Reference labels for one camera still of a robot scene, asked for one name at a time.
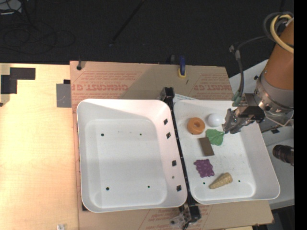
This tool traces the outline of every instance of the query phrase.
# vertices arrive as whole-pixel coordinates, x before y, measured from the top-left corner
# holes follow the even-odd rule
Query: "metal rod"
[[[134,11],[132,12],[132,14],[129,16],[129,18],[125,21],[125,23],[121,26],[121,28],[117,31],[117,33],[115,34],[115,36],[112,38],[112,42],[111,44],[113,44],[115,42],[115,40],[118,38],[118,36],[121,34],[121,32],[125,29],[125,27],[128,25],[128,23],[131,21],[131,19],[133,18],[133,16],[137,13],[137,11],[140,9],[140,7],[143,5],[143,3],[145,2],[145,0],[142,0],[139,5],[134,9]]]

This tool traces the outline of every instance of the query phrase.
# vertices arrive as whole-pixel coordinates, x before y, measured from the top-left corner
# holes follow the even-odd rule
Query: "black camera lens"
[[[273,148],[273,155],[281,161],[294,166],[294,148],[290,146],[276,145]]]

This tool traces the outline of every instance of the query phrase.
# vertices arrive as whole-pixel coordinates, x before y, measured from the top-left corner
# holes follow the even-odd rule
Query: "black tape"
[[[17,94],[17,80],[10,75],[1,75],[1,94]]]
[[[10,68],[11,79],[35,80],[35,68]]]

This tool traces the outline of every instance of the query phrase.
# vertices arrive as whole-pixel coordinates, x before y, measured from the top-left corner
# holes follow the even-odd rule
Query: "black floor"
[[[140,2],[23,0],[21,13],[0,15],[0,62],[163,64],[183,55],[187,65],[225,66],[231,77],[239,69],[229,46],[264,35],[268,14],[294,13],[294,0],[146,0],[110,46]],[[272,47],[266,40],[242,48],[244,69],[267,59]]]

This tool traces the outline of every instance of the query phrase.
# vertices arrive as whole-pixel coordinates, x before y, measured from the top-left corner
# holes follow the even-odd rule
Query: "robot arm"
[[[284,45],[294,45],[294,19],[280,36]],[[260,123],[264,118],[286,126],[291,119],[286,113],[294,108],[294,54],[287,47],[278,43],[267,62],[266,67],[257,79],[254,93],[242,94],[237,109],[227,110],[225,123],[222,125],[225,133],[235,134],[241,127],[255,121]]]

